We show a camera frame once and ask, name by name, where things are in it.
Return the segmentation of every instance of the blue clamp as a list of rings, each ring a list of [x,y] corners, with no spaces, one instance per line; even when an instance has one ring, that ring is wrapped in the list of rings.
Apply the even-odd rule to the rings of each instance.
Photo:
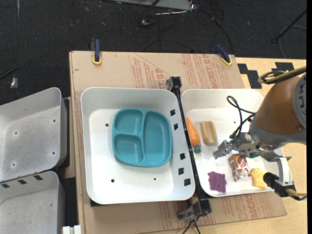
[[[217,45],[215,48],[215,52],[221,55],[221,60],[228,66],[232,64],[232,61],[228,55],[228,53],[225,51],[224,48],[222,48],[220,45]]]
[[[92,62],[94,65],[101,65],[101,52],[99,39],[91,38],[88,44],[88,50],[94,51]]]

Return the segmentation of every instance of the black carpet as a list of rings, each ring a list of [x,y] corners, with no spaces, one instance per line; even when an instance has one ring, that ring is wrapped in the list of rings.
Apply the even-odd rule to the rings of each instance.
[[[220,44],[237,57],[306,59],[307,15],[272,45],[306,8],[307,0],[193,0],[199,9],[155,16],[148,7],[99,0],[0,0],[0,105],[50,87],[70,96],[68,53],[102,51],[214,53]],[[154,7],[150,14],[168,12]],[[18,84],[12,87],[13,78]]]

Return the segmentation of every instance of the teal divided plate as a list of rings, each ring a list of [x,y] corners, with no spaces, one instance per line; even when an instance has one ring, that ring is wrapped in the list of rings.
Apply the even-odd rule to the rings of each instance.
[[[115,157],[125,164],[157,167],[171,158],[170,123],[157,111],[122,109],[115,114],[112,131]]]

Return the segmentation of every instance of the purple grape toy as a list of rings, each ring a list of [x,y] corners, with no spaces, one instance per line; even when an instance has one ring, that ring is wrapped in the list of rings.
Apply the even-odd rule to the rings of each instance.
[[[210,172],[209,175],[209,183],[210,183],[210,190],[218,191],[218,192],[225,192],[225,174],[219,174],[216,172]]]

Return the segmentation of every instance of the white tray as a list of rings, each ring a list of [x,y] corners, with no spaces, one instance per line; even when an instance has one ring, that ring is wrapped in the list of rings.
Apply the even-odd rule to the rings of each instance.
[[[65,192],[48,171],[0,184],[0,233],[60,234]]]
[[[194,153],[200,184],[207,194],[214,197],[273,192],[270,187],[254,187],[251,177],[247,180],[234,182],[228,158],[232,154],[238,153],[237,151],[232,151],[217,160],[213,156],[213,151],[218,149],[223,140],[230,140],[230,134],[240,124],[238,110],[228,103],[227,96],[233,96],[241,108],[252,112],[257,111],[263,100],[262,95],[252,89],[194,89],[185,91],[181,96],[185,117],[188,117],[195,125],[201,138],[201,152]],[[245,119],[250,114],[242,112],[242,115]],[[204,144],[201,136],[199,123],[209,120],[213,121],[217,133],[218,141],[214,145]],[[242,131],[247,132],[248,129],[249,122],[243,125]],[[281,148],[276,149],[275,152],[283,156]],[[279,174],[276,162],[267,162],[261,157],[247,158],[247,164],[250,169],[261,168],[265,172]],[[210,189],[208,173],[211,171],[225,174],[227,181],[225,193]]]
[[[186,200],[194,194],[189,150],[173,93],[164,89],[89,88],[81,96],[81,108],[87,191],[94,202]],[[146,168],[116,160],[111,126],[115,113],[124,108],[152,109],[167,117],[173,137],[173,153],[168,163]]]
[[[58,167],[66,148],[67,111],[58,88],[0,106],[0,182]]]

